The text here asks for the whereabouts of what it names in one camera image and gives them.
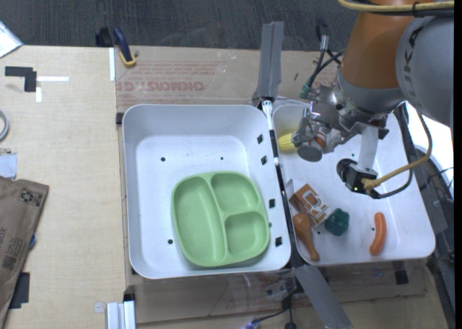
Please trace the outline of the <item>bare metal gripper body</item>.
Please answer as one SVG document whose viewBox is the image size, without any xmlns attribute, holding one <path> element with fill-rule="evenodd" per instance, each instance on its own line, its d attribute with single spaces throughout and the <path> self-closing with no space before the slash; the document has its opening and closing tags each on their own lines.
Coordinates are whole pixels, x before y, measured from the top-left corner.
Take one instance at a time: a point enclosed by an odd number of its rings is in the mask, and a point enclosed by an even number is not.
<svg viewBox="0 0 462 329">
<path fill-rule="evenodd" d="M 361 108 L 340 84 L 320 86 L 310 111 L 314 121 L 347 133 L 362 133 L 366 126 L 375 126 L 375 114 Z"/>
</svg>

